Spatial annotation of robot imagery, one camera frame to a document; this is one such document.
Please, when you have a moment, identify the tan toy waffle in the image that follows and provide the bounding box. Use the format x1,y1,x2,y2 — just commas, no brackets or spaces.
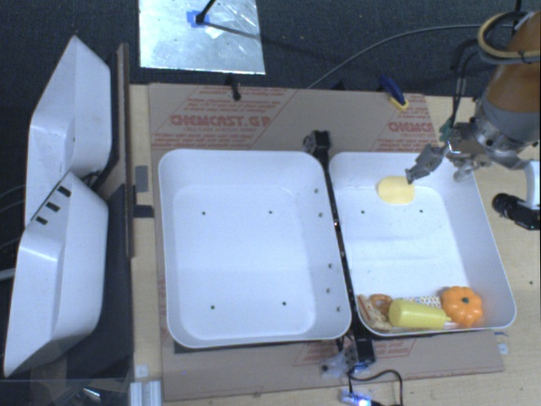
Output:
357,294,393,332

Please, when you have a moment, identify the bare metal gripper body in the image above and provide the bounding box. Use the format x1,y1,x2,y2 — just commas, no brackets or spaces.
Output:
446,121,526,173

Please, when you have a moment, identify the yellow white honeycomb piece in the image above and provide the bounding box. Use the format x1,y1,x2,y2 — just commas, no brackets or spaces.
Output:
404,294,444,309

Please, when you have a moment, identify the white plastic tray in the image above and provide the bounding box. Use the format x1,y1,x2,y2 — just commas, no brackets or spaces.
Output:
328,151,518,338
157,148,353,350

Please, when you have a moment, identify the square shiny metal plate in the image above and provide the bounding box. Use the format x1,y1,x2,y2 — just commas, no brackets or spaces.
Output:
137,0,267,76

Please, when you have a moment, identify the pale yellow round biscuit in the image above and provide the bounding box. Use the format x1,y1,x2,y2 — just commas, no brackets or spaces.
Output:
376,175,417,206

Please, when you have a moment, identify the black cylinder on white bracket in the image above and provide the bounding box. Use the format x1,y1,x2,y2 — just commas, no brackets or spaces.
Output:
491,158,541,231

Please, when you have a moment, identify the brown toy pretzel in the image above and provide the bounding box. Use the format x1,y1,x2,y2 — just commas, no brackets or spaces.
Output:
369,294,394,313

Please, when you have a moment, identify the thin black rod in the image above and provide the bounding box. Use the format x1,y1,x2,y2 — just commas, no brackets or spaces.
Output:
315,144,361,343

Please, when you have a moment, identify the brown cardboard board red print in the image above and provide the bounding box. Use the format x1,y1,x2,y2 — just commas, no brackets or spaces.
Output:
147,82,506,403

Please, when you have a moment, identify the orange toy pumpkin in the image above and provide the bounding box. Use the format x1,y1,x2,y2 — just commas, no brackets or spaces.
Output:
440,285,484,329

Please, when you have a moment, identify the yellow squeeze bottle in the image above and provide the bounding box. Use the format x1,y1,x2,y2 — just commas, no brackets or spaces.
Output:
387,298,453,329

